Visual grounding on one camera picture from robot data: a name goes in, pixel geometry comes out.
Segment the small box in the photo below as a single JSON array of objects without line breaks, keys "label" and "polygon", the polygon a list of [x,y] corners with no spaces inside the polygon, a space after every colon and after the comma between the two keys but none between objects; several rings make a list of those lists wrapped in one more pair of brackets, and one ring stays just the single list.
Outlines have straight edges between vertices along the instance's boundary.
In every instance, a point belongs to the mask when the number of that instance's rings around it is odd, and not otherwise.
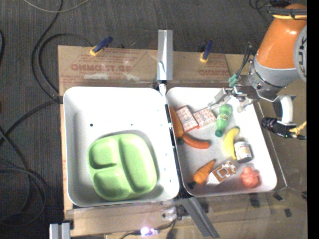
[{"label": "small box", "polygon": [[176,111],[176,115],[183,126],[184,132],[188,132],[194,128],[199,128],[197,121],[191,114],[187,106],[184,106]]},{"label": "small box", "polygon": [[193,114],[199,127],[208,125],[216,121],[216,117],[209,108],[204,108]]},{"label": "small box", "polygon": [[207,184],[219,184],[235,174],[237,168],[231,161],[227,161],[214,169],[207,178]]}]

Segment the can label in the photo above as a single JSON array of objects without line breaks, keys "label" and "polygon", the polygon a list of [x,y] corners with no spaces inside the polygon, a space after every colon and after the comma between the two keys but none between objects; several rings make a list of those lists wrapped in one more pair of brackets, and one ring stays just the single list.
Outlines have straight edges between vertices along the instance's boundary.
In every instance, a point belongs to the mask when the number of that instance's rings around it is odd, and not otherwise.
[{"label": "can label", "polygon": [[253,159],[250,146],[246,141],[238,141],[234,144],[235,154],[239,163],[249,162]]}]

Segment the toy bottle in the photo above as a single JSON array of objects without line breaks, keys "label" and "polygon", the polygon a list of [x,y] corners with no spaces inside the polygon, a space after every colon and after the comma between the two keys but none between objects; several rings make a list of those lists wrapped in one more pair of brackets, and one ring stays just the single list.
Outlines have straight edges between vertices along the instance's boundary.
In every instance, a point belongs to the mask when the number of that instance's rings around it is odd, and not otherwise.
[{"label": "toy bottle", "polygon": [[216,125],[217,130],[215,131],[215,135],[217,137],[221,137],[223,135],[223,130],[227,127],[229,123],[229,118],[233,108],[229,104],[224,104],[219,108],[219,115],[217,116]]}]

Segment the carrot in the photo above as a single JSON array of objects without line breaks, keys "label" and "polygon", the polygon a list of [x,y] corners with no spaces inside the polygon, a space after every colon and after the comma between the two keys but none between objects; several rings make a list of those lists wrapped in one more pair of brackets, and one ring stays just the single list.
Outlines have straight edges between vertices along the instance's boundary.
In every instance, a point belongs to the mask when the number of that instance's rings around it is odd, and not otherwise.
[{"label": "carrot", "polygon": [[173,130],[176,138],[180,138],[184,134],[183,126],[181,125],[179,118],[177,117],[173,107],[169,107],[171,122],[173,124]]},{"label": "carrot", "polygon": [[198,141],[193,138],[190,138],[187,134],[183,134],[181,138],[187,145],[196,149],[208,149],[210,147],[209,141]]},{"label": "carrot", "polygon": [[209,173],[211,172],[214,164],[215,159],[211,160],[201,168],[199,168],[193,175],[193,181],[188,184],[188,186],[193,189],[196,184],[202,184],[208,177]]}]

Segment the toy banana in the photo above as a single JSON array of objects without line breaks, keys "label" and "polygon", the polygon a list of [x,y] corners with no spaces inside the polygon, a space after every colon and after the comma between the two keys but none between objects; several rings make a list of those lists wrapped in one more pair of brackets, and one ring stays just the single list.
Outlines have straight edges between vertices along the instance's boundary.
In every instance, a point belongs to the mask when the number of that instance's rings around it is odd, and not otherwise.
[{"label": "toy banana", "polygon": [[239,133],[239,127],[233,127],[225,135],[224,138],[224,148],[229,155],[232,156],[233,159],[236,159],[235,148],[234,148],[234,138]]}]

